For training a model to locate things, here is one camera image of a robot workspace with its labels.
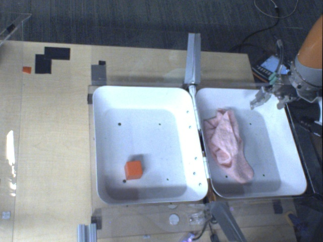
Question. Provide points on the pale wood board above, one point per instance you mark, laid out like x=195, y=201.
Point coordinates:
x=151, y=67

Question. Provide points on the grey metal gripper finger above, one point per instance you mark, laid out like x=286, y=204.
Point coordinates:
x=260, y=96
x=282, y=103

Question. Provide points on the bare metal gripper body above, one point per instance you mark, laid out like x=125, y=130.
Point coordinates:
x=301, y=91

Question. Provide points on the white plastic tray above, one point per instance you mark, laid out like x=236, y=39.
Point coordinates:
x=151, y=145
x=272, y=145

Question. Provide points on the orange cube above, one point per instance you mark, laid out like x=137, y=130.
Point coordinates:
x=133, y=170

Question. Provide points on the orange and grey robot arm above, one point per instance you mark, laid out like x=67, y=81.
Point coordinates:
x=311, y=49

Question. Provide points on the pink cloth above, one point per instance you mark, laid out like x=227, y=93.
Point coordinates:
x=225, y=142

